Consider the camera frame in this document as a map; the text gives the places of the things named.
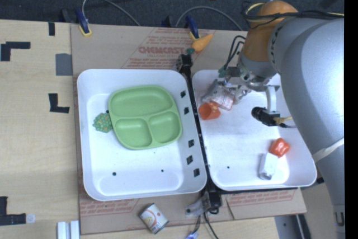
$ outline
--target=orange food piece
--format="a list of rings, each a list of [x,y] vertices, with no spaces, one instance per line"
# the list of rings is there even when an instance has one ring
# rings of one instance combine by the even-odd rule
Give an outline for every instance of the orange food piece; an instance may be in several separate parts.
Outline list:
[[[277,155],[278,157],[283,156],[286,152],[288,152],[290,149],[290,145],[285,142],[283,138],[278,138],[275,140],[270,148],[268,149],[268,152]]]
[[[200,52],[205,48],[208,43],[210,42],[211,38],[213,38],[214,34],[207,34],[199,39],[196,39],[192,44],[191,47],[195,49],[196,52]]]

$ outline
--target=can label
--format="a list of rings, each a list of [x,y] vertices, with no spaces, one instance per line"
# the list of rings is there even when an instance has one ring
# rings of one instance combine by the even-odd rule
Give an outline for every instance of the can label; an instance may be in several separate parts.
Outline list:
[[[140,218],[154,234],[157,234],[169,222],[154,203],[143,211]]]

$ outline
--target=cardboard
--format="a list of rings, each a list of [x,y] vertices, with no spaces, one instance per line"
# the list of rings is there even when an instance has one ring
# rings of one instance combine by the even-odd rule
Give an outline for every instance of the cardboard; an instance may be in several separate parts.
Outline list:
[[[186,54],[192,40],[188,29],[91,25],[92,36],[85,38],[78,25],[71,25],[74,112],[76,123],[79,210],[81,234],[147,228],[139,218],[143,209],[155,203],[168,218],[167,226],[195,224],[185,217],[185,206],[200,197],[197,194],[158,196],[155,198],[95,201],[83,187],[81,142],[79,137],[76,80],[86,69],[174,69],[180,54]],[[241,31],[200,30],[214,34],[211,42],[192,55],[192,73],[201,69],[219,69],[226,62],[232,40]],[[223,206],[210,220],[231,221],[306,212],[300,189],[255,191],[222,196]]]

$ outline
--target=green plate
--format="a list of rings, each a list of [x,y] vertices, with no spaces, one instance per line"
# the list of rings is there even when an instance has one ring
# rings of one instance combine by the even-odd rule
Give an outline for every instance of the green plate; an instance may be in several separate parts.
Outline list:
[[[138,86],[114,92],[109,112],[119,142],[126,148],[145,149],[175,142],[182,124],[175,101],[160,86]]]

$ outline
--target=wooden table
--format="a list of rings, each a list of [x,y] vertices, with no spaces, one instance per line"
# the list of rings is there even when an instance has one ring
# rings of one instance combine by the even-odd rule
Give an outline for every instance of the wooden table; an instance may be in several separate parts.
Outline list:
[[[71,54],[70,24],[0,20],[0,43],[29,41],[0,62],[0,196],[8,214],[34,214],[35,223],[0,226],[0,238],[56,238],[56,223],[79,220],[72,76],[56,76],[55,55]],[[49,93],[69,113],[51,113]],[[212,224],[219,238],[277,239],[275,220],[247,219]],[[192,226],[167,227],[160,238],[186,238]],[[213,238],[206,224],[200,239]],[[149,230],[81,238],[153,238]]]

